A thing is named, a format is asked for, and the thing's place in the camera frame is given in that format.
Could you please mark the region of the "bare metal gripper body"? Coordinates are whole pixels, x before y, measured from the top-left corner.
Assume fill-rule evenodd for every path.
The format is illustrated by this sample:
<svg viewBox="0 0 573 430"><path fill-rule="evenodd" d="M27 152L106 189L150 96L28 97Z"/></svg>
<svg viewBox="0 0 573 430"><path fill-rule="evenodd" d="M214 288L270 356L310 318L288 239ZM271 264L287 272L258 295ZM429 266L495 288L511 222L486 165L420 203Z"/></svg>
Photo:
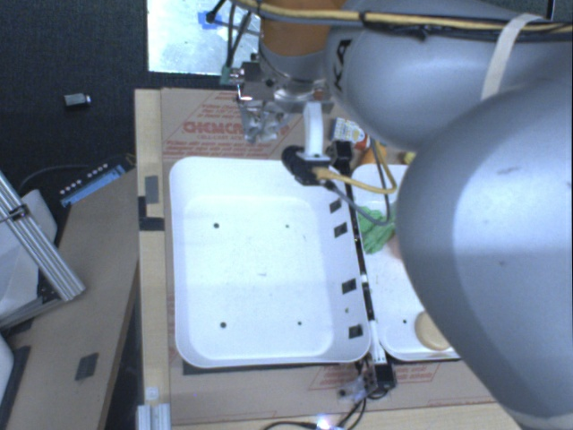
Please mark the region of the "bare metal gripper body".
<svg viewBox="0 0 573 430"><path fill-rule="evenodd" d="M244 62L235 70L237 104L253 115L301 114L308 102L334 108L324 80L301 80L271 67L265 60Z"/></svg>

